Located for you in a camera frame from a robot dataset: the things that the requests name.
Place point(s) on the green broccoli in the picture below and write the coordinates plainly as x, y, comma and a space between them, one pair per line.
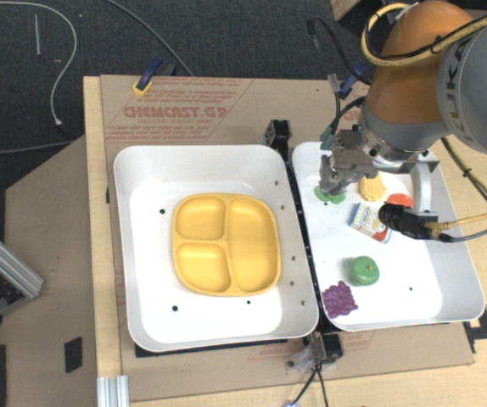
332, 198

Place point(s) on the yellow divided plate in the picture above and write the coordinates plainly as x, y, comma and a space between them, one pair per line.
226, 244

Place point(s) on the brown cardboard board red print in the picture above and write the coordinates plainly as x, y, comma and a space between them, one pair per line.
184, 113

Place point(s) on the thin black rod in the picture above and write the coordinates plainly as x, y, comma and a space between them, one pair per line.
307, 244

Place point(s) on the yellow corn cob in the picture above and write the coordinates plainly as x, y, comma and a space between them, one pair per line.
373, 188

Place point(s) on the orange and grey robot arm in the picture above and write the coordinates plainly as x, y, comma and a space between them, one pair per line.
413, 91

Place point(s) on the green apple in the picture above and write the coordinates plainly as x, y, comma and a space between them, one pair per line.
364, 270

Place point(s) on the orange round toy food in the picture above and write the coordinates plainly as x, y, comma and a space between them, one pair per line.
399, 199

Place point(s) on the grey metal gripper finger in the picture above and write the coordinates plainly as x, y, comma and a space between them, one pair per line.
326, 175
343, 183

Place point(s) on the white and blue carton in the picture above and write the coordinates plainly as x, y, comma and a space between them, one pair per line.
367, 221

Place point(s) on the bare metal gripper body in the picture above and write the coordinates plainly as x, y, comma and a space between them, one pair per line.
356, 155

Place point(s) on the white plastic tray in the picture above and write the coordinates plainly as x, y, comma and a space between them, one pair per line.
413, 269
150, 235

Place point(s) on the purple grapes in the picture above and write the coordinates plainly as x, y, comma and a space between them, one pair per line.
339, 300

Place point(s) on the black cylinder on white bracket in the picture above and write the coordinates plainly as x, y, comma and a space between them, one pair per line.
404, 219

